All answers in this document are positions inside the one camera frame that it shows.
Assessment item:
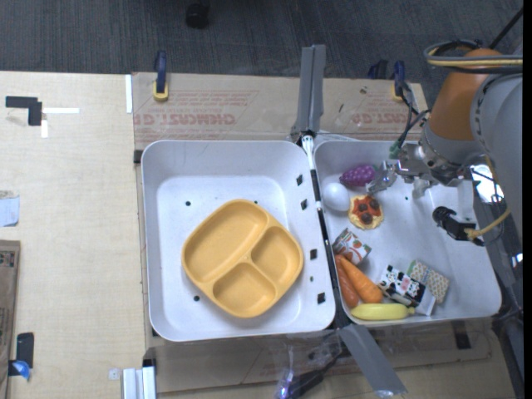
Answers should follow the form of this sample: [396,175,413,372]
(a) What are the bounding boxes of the orange carrot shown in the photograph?
[337,255,384,304]

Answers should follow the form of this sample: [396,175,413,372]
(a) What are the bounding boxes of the yellow patterned packet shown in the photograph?
[406,259,451,305]

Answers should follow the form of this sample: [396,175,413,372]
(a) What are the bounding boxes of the yellow divided plate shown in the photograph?
[180,199,305,319]

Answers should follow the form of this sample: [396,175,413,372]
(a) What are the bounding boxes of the brown cardboard piece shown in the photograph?
[0,239,22,390]

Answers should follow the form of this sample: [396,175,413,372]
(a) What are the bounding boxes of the small round pizza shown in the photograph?
[347,194,385,231]

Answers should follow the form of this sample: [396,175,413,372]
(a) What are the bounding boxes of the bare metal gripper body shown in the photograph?
[393,142,463,187]

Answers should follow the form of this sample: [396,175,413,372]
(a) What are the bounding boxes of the orange sausage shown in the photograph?
[334,256,361,309]

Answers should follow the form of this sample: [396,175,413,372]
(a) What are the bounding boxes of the white egg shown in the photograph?
[322,182,352,212]

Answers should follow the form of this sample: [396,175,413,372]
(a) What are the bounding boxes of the white plastic tray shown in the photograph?
[140,139,337,343]
[312,139,503,328]

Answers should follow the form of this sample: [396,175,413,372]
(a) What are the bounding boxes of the white carton with strawberry print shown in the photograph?
[331,228,372,266]

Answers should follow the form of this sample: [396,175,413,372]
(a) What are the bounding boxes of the black cylinder on white bracket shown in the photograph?
[431,205,479,243]

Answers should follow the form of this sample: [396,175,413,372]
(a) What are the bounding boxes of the black and white cow carton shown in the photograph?
[377,264,437,317]

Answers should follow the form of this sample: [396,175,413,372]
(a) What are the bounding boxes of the brown cardboard board, red print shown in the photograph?
[131,71,513,394]

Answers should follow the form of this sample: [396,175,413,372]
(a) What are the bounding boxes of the yellow banana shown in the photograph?
[350,303,416,322]

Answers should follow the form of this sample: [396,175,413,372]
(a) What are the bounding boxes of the purple grapes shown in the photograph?
[338,164,377,189]

